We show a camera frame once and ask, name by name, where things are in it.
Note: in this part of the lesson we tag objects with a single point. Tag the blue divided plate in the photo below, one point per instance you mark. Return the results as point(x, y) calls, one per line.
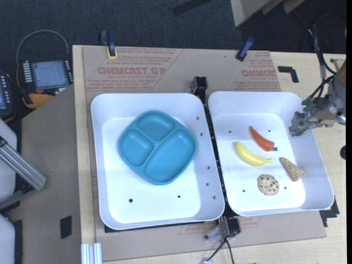
point(165, 158)

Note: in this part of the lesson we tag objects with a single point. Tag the thin black rod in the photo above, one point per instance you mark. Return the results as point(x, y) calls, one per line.
point(213, 142)

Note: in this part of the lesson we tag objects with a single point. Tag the beige chocolate chip biscuit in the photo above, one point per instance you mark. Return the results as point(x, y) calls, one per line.
point(268, 185)

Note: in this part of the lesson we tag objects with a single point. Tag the white plastic tray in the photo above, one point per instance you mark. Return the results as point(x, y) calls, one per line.
point(247, 199)
point(154, 205)

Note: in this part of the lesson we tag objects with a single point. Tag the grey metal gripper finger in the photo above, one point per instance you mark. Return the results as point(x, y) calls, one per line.
point(298, 131)
point(298, 119)

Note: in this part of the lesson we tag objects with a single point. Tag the black cylinder on white bracket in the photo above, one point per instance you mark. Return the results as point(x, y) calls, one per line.
point(343, 152)

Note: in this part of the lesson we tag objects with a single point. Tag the tan waffle wedge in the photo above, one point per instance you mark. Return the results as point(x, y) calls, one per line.
point(292, 169)

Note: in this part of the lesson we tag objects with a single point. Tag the orange carrot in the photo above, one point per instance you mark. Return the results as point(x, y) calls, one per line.
point(262, 142)

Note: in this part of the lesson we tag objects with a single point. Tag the yellow banana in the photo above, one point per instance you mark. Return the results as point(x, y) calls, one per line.
point(248, 155)

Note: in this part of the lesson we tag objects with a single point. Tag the brown cardboard board red print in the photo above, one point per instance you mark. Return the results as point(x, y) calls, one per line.
point(170, 70)

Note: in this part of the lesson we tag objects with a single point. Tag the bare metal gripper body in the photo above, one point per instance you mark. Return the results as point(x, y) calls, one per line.
point(323, 114)

